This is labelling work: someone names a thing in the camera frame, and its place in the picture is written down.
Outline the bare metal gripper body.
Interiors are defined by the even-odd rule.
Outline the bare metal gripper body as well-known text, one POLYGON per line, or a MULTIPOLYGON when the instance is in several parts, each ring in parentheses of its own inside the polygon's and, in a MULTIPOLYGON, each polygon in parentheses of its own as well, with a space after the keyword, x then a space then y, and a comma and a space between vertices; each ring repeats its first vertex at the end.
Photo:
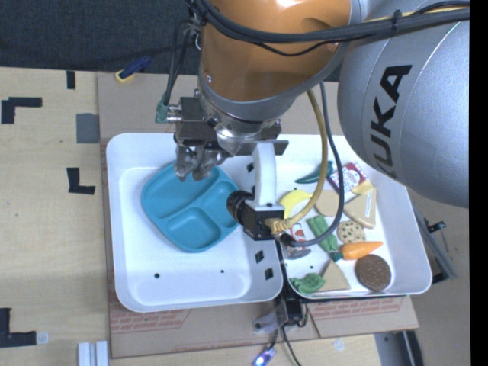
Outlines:
POLYGON ((243 120, 218 109, 205 97, 181 98, 175 116, 175 142, 180 146, 219 150, 225 156, 249 156, 258 143, 271 143, 280 156, 288 146, 287 140, 278 138, 278 120, 243 120))

